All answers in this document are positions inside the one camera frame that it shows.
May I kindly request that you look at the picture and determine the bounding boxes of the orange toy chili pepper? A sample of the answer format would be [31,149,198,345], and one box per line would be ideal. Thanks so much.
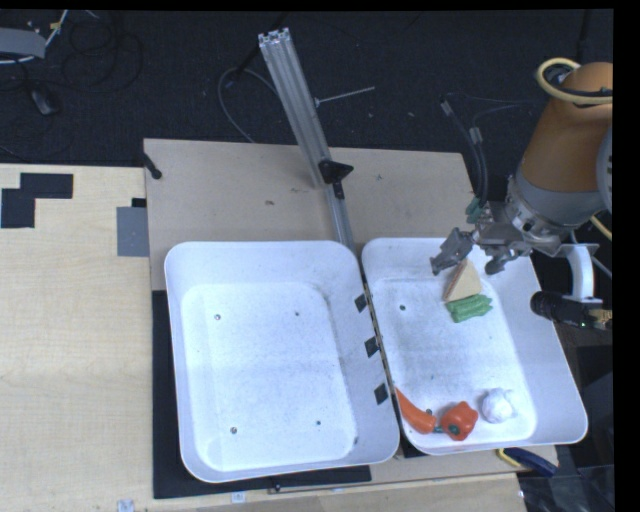
[394,386,438,435]

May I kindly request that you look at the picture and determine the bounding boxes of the green toy beans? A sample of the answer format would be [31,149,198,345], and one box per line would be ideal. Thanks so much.
[445,293,494,324]

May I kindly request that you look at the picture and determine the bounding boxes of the tan toy sandwich wedge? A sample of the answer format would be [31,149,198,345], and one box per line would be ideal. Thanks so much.
[442,257,484,303]

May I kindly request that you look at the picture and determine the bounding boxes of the white toy garlic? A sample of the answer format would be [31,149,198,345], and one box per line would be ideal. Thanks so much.
[481,387,519,425]

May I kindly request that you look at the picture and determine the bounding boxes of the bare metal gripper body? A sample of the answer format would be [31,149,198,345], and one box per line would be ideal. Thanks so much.
[473,195,572,257]

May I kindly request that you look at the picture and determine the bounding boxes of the brown cardboard board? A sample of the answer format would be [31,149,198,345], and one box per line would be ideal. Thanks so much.
[143,138,559,501]

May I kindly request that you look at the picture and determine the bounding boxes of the orange toy bell pepper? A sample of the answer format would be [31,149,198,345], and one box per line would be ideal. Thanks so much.
[439,401,480,442]

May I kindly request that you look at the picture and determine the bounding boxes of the white plastic tray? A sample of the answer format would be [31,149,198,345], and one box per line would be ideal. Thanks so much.
[163,240,401,484]
[360,236,589,457]

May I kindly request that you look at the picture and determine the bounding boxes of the black cylinder on white bracket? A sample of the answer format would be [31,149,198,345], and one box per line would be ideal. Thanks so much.
[529,242,614,331]

